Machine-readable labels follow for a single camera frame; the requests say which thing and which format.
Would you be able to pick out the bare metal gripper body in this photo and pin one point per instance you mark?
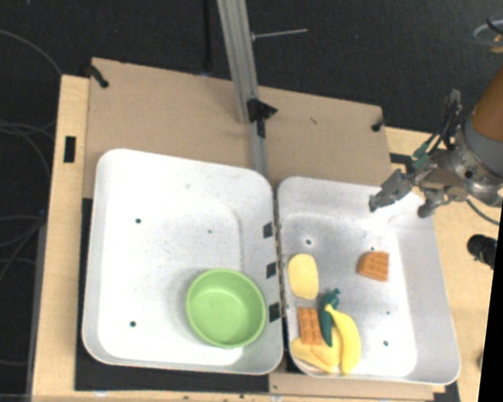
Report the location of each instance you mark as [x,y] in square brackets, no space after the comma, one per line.
[457,174]

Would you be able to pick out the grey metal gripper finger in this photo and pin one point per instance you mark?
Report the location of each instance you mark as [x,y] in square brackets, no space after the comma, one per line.
[430,205]
[390,191]

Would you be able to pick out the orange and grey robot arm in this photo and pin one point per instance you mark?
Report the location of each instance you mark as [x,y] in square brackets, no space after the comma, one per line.
[498,104]

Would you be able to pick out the orange waffle wedge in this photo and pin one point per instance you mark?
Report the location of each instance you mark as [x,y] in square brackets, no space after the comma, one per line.
[373,267]

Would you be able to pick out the pale yellow oval toy food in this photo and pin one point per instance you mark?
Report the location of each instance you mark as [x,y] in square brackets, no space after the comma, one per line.
[303,276]

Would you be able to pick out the white plastic tray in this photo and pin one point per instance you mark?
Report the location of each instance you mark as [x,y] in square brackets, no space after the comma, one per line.
[356,310]
[157,252]

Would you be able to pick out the dark green toy pepper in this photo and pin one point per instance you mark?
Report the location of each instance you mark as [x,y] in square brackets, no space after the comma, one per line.
[327,320]

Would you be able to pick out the yellow banana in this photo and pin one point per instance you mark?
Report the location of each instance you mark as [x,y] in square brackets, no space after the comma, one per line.
[350,342]

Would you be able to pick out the orange rectangular waffle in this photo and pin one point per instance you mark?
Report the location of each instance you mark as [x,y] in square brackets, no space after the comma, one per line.
[308,324]

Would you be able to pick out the yellow toy food piece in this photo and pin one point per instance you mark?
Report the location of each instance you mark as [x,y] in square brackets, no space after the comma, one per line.
[314,356]

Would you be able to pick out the green bowl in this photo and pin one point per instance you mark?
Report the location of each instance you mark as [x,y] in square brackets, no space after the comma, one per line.
[225,309]

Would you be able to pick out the brown cardboard board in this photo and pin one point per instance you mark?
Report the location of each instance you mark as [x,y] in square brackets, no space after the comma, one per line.
[176,112]

